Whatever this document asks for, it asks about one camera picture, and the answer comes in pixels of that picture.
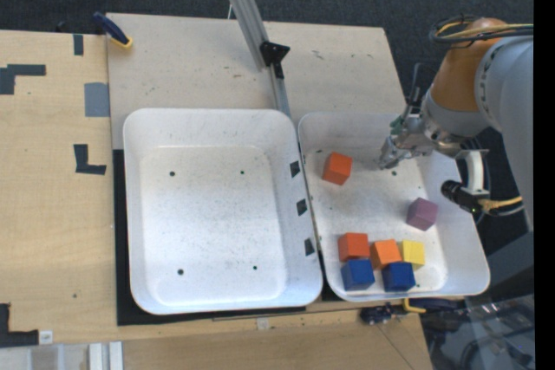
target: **cube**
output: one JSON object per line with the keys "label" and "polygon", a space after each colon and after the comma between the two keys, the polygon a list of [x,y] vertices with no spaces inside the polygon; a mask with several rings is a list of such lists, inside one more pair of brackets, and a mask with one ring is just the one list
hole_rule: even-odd
{"label": "cube", "polygon": [[374,269],[383,269],[389,263],[402,261],[399,246],[394,239],[375,241],[370,245],[370,259]]}
{"label": "cube", "polygon": [[370,244],[366,233],[345,233],[337,240],[339,260],[370,258]]}
{"label": "cube", "polygon": [[391,263],[382,270],[383,288],[387,292],[408,291],[416,285],[411,263]]}
{"label": "cube", "polygon": [[351,259],[341,268],[345,290],[365,290],[375,282],[369,259]]}
{"label": "cube", "polygon": [[412,263],[413,269],[419,269],[424,263],[424,244],[418,241],[409,241],[403,239],[401,241],[401,256],[405,263]]}
{"label": "cube", "polygon": [[322,179],[343,185],[350,176],[353,159],[341,153],[332,152],[323,166]]}
{"label": "cube", "polygon": [[424,198],[417,198],[409,207],[407,224],[426,231],[435,224],[438,206]]}

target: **blue block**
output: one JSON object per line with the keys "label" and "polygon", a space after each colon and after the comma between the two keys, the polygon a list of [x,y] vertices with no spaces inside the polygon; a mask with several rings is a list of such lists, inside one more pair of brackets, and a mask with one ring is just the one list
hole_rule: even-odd
{"label": "blue block", "polygon": [[385,291],[407,291],[416,285],[412,263],[390,263],[382,270]]}
{"label": "blue block", "polygon": [[369,259],[351,259],[341,268],[346,290],[364,290],[375,282],[374,270]]}

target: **wooden table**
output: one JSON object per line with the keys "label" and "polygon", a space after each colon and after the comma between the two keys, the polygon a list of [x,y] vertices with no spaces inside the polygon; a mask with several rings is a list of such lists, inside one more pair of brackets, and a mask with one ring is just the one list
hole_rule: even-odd
{"label": "wooden table", "polygon": [[[0,31],[0,68],[46,67],[45,76],[17,75],[14,94],[0,94],[0,302],[11,303],[10,330],[50,330],[55,343],[125,341],[129,368],[149,368],[140,366],[147,355],[170,361],[168,350],[178,355],[197,351],[199,359],[204,353],[206,360],[225,362],[200,345],[206,341],[229,353],[254,341],[256,360],[272,354],[274,367],[288,362],[288,350],[291,362],[308,359],[310,353],[318,361],[317,350],[325,350],[318,359],[331,353],[324,345],[331,341],[337,347],[358,344],[360,359],[379,354],[376,368],[386,363],[391,368],[431,368],[418,316],[362,325],[356,308],[375,305],[371,303],[316,301],[304,313],[268,316],[262,324],[259,317],[247,316],[117,325],[112,150],[121,143],[122,119],[134,107],[159,103],[163,95],[156,95],[151,83],[162,69],[170,77],[224,76],[224,85],[257,81],[257,91],[266,91],[235,96],[235,101],[220,95],[219,107],[273,107],[273,98],[267,93],[270,81],[259,77],[236,22],[111,17],[133,37],[134,57],[105,36],[83,36],[83,54],[77,55],[71,34]],[[291,46],[283,66],[295,123],[309,111],[402,110],[404,99],[383,29],[265,26],[272,41]],[[127,84],[127,93],[122,93],[126,80],[121,67],[135,72],[134,87]],[[159,72],[153,73],[153,67]],[[333,88],[338,82],[342,86]],[[99,83],[109,84],[111,117],[87,113],[86,85]],[[215,106],[214,96],[207,94],[215,83],[198,84],[196,94],[185,94],[186,105]],[[139,90],[146,101],[138,99]],[[114,94],[127,98],[115,106]],[[168,106],[176,100],[184,103],[183,92],[166,97]],[[104,174],[75,171],[77,144],[88,146],[89,164],[107,166]],[[259,331],[261,325],[265,331]],[[302,344],[311,352],[304,355]],[[356,360],[353,353],[348,355]],[[395,359],[403,364],[397,367]]]}

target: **yellow block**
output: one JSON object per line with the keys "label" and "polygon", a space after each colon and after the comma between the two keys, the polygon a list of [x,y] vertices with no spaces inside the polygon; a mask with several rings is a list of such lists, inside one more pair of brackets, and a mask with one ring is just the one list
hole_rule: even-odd
{"label": "yellow block", "polygon": [[420,268],[426,263],[424,259],[424,244],[422,242],[403,239],[400,250],[403,262],[412,263],[414,269]]}

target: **orange block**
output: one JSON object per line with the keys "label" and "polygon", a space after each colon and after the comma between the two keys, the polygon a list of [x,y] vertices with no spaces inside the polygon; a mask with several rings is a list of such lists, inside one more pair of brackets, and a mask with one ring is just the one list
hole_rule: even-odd
{"label": "orange block", "polygon": [[341,153],[332,152],[323,166],[322,179],[343,185],[350,176],[353,159]]}
{"label": "orange block", "polygon": [[374,269],[382,269],[389,263],[402,262],[401,251],[394,239],[375,241],[370,245],[370,261]]}
{"label": "orange block", "polygon": [[341,262],[370,257],[370,244],[366,233],[345,233],[337,241],[337,247]]}

